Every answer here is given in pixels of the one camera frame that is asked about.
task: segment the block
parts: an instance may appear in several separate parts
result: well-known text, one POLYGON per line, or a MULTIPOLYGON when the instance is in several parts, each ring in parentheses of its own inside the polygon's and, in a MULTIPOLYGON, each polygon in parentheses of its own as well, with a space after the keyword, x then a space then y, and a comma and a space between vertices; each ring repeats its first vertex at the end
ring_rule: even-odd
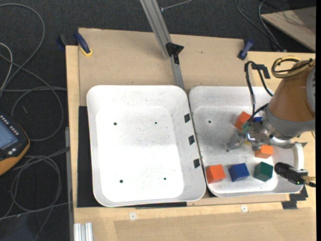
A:
POLYGON ((250 173, 245 163, 235 164, 229 168, 229 173, 233 182, 246 179, 250 173))
POLYGON ((220 182, 225 178, 226 176, 222 164, 213 165, 206 169, 206 179, 209 184, 220 182))
POLYGON ((246 112, 242 112, 240 115, 238 115, 238 117, 236 118, 236 121, 234 123, 234 126, 237 127, 238 129, 242 129, 242 125, 244 123, 246 123, 249 119, 250 119, 251 115, 246 113, 246 112))
POLYGON ((253 177, 262 181, 272 178, 273 166, 265 162, 260 162, 255 166, 253 177))
POLYGON ((273 155, 273 146, 263 145, 259 150, 255 151, 255 157, 267 159, 273 155))

